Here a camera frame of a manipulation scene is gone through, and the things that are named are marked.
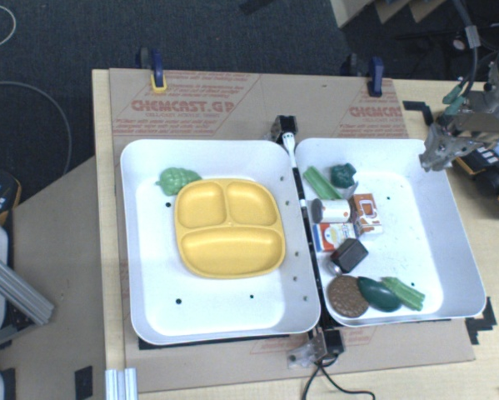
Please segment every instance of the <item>table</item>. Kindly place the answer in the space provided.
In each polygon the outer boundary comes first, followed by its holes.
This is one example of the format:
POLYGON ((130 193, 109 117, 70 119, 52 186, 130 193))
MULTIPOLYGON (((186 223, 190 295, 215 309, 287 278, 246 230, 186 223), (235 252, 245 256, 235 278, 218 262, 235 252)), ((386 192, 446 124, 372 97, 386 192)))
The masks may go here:
MULTIPOLYGON (((303 81, 310 82, 311 77, 303 81)), ((114 197, 114 165, 110 77, 107 70, 92 72, 96 131, 97 193, 102 263, 103 321, 107 368, 126 367, 122 329, 122 299, 117 249, 117 209, 114 197)), ((433 112, 443 109, 441 97, 451 82, 395 80, 400 101, 424 101, 433 112)), ((427 128, 418 112, 402 108, 410 138, 425 138, 427 128)), ((499 203, 480 197, 468 179, 448 170, 462 221, 497 318, 491 332, 481 332, 473 362, 399 368, 377 372, 342 374, 338 383, 350 389, 370 389, 377 398, 499 398, 499 203)), ((146 400, 186 398, 299 398, 306 379, 255 382, 140 395, 146 400)), ((334 398, 334 388, 318 378, 311 398, 334 398)))

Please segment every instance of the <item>white can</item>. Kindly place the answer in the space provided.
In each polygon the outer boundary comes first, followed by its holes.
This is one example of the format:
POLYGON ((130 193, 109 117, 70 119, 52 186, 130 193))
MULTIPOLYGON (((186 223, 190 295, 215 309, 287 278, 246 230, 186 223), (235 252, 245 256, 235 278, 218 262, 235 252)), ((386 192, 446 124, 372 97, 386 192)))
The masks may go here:
POLYGON ((351 207, 345 199, 312 200, 312 221, 314 223, 346 223, 351 217, 351 207))

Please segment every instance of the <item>small box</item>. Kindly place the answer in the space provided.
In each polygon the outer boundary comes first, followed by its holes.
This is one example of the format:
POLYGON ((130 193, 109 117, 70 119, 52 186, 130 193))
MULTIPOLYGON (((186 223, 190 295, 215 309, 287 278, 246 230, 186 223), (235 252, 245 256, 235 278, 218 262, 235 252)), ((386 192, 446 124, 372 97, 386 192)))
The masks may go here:
POLYGON ((318 252, 332 252, 340 247, 346 238, 356 238, 355 228, 350 222, 322 222, 312 227, 314 244, 318 252))
POLYGON ((382 233, 382 223, 375 199, 371 193, 353 194, 349 199, 351 220, 355 224, 357 236, 382 233))

